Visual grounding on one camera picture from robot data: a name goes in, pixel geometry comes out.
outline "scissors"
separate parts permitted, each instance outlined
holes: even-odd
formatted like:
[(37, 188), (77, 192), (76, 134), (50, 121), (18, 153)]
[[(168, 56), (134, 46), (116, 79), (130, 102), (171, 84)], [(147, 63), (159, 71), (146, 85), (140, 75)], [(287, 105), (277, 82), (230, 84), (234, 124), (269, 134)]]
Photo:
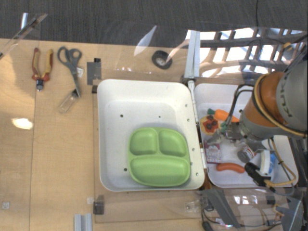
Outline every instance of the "scissors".
[[(65, 60), (66, 61), (62, 61), (60, 54), (61, 51), (64, 51), (64, 56), (65, 56)], [(59, 50), (58, 50), (58, 59), (59, 61), (66, 67), (68, 67), (68, 69), (71, 71), (71, 74), (73, 76), (74, 79), (74, 83), (76, 86), (76, 92), (78, 97), (81, 97), (80, 94), (80, 87), (79, 87), (79, 83), (78, 83), (78, 78), (77, 78), (77, 64), (79, 59), (81, 58), (81, 51), (78, 49), (71, 49), (68, 50), (65, 46), (62, 46)]]

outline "toy sausage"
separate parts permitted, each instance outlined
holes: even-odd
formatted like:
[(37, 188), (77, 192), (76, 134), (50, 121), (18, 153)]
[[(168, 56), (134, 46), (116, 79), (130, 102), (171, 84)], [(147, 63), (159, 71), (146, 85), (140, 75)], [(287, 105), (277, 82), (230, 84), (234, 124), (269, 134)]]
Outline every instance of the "toy sausage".
[(233, 170), (233, 171), (241, 173), (241, 174), (243, 174), (245, 172), (244, 167), (242, 167), (241, 165), (238, 165), (238, 164), (234, 164), (234, 163), (218, 164), (216, 166), (216, 169), (217, 169), (217, 171)]

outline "yellow cable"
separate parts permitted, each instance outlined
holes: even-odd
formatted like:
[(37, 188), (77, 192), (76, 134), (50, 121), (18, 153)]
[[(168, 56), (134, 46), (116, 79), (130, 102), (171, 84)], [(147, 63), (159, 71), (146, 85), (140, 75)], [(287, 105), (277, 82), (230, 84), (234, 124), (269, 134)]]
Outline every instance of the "yellow cable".
[(263, 78), (265, 78), (267, 75), (268, 75), (268, 74), (265, 74), (265, 75), (260, 76), (260, 78), (256, 81), (256, 84), (255, 84), (255, 88), (254, 88), (254, 93), (253, 93), (253, 95), (254, 95), (255, 101), (256, 101), (256, 103), (257, 103), (257, 105), (258, 105), (258, 108), (260, 109), (260, 111), (262, 112), (262, 114), (263, 114), (271, 123), (273, 123), (274, 125), (278, 126), (278, 127), (281, 128), (282, 130), (287, 131), (287, 132), (289, 132), (289, 133), (292, 133), (292, 134), (294, 134), (294, 135), (300, 136), (300, 137), (304, 137), (304, 138), (307, 137), (307, 134), (305, 134), (305, 133), (301, 133), (301, 132), (294, 131), (293, 129), (290, 129), (290, 128), (288, 128), (288, 127), (282, 125), (281, 123), (279, 123), (278, 121), (276, 121), (276, 120), (275, 120), (275, 119), (263, 108), (263, 106), (262, 106), (262, 104), (261, 104), (261, 101), (260, 101), (260, 99), (259, 99), (259, 97), (258, 97), (258, 95), (257, 95), (257, 89), (259, 88), (259, 84), (260, 84), (261, 80), (262, 80)]
[(285, 182), (280, 182), (280, 183), (273, 183), (272, 181), (270, 180), (264, 180), (266, 186), (268, 187), (277, 187), (277, 186), (284, 186), (284, 185), (287, 185), (287, 184), (291, 184), (293, 183), (295, 180), (296, 180), (296, 175), (293, 173), (293, 171), (283, 162), (282, 158), (280, 157), (279, 153), (278, 153), (278, 150), (277, 150), (277, 147), (276, 147), (276, 144), (274, 141), (272, 141), (272, 144), (273, 144), (273, 148), (275, 150), (275, 153), (278, 157), (278, 160), (281, 164), (283, 164), (283, 166), (286, 168), (286, 170), (289, 171), (289, 173), (293, 176), (293, 179), (292, 180), (289, 180), (289, 181), (285, 181)]

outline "scissor blade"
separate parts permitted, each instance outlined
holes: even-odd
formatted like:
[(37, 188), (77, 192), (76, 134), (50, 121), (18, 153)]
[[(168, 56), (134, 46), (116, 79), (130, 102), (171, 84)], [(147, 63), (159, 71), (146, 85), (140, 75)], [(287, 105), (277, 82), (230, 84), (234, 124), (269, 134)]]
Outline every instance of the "scissor blade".
[(75, 83), (75, 86), (76, 86), (76, 91), (77, 91), (78, 97), (81, 97), (81, 92), (80, 92), (77, 74), (74, 74), (73, 78), (74, 78), (74, 83)]

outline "white plastic tray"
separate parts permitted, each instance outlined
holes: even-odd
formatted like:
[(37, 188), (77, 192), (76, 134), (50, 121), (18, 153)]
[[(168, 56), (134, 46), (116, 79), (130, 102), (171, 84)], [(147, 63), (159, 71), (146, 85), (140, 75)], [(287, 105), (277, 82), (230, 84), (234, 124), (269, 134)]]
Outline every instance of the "white plastic tray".
[[(192, 98), (180, 83), (107, 79), (98, 86), (100, 177), (115, 191), (192, 190), (204, 182)], [(155, 188), (135, 182), (128, 171), (128, 141), (143, 127), (175, 129), (186, 138), (191, 174), (186, 183)]]
[[(197, 110), (199, 120), (207, 115), (208, 108), (213, 110), (222, 109), (229, 112), (233, 95), (237, 86), (235, 85), (221, 85), (221, 84), (200, 84), (195, 88), (195, 98), (197, 103)], [(234, 109), (234, 116), (240, 117), (239, 110), (244, 109), (249, 98), (251, 96), (250, 92), (243, 92)], [(205, 139), (205, 134), (202, 133), (202, 139)], [(277, 149), (288, 167), (296, 174), (298, 179), (298, 171), (294, 162), (292, 151), (288, 138), (286, 136), (275, 136), (275, 143)], [(268, 148), (267, 141), (263, 142), (263, 145)], [(228, 140), (223, 141), (220, 144), (220, 149), (222, 153), (222, 162), (232, 162), (244, 166), (238, 157), (237, 152), (239, 151), (233, 144)], [(260, 155), (257, 154), (252, 161), (256, 165), (260, 164)], [(247, 173), (239, 174), (234, 171), (225, 170), (217, 171), (216, 164), (207, 164), (209, 178), (218, 187), (221, 188), (256, 188), (256, 184), (253, 182), (252, 178), (247, 175)], [(288, 181), (281, 166), (277, 163), (273, 167), (273, 182), (284, 182)]]

